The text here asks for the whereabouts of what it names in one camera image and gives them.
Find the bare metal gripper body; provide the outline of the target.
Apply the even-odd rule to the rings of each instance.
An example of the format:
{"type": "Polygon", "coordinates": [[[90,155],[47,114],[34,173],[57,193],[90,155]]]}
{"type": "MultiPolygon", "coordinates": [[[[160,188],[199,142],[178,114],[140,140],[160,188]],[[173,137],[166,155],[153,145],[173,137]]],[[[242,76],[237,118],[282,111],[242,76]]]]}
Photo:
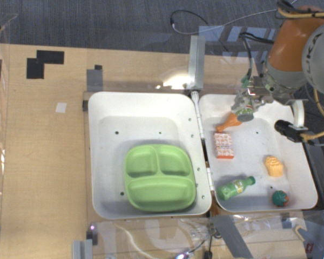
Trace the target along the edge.
{"type": "Polygon", "coordinates": [[[241,83],[243,91],[240,93],[240,106],[263,106],[274,101],[261,77],[244,76],[241,83]]]}

